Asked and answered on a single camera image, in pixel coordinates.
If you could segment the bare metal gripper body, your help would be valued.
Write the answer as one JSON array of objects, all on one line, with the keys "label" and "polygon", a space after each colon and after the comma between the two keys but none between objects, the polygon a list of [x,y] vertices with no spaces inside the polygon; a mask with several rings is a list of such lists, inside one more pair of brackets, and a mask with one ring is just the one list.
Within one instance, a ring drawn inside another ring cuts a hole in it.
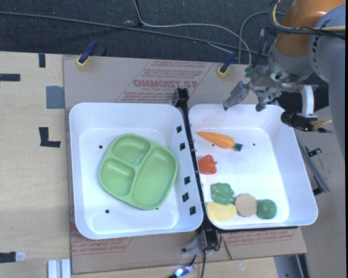
[{"label": "bare metal gripper body", "polygon": [[294,92],[303,77],[288,73],[279,64],[250,65],[248,86],[258,98],[276,98],[282,92]]}]

